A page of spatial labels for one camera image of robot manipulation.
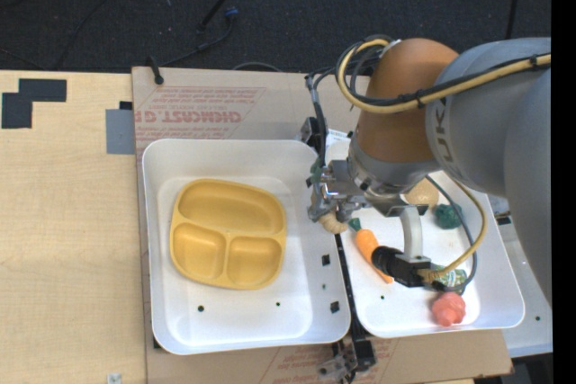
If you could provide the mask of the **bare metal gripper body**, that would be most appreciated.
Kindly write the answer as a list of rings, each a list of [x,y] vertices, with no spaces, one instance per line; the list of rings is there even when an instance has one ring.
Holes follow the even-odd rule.
[[[399,194],[376,193],[365,183],[357,185],[350,176],[346,160],[333,160],[316,168],[313,191],[329,202],[329,213],[335,213],[337,205],[367,205],[383,215],[399,215],[401,209],[409,206]]]

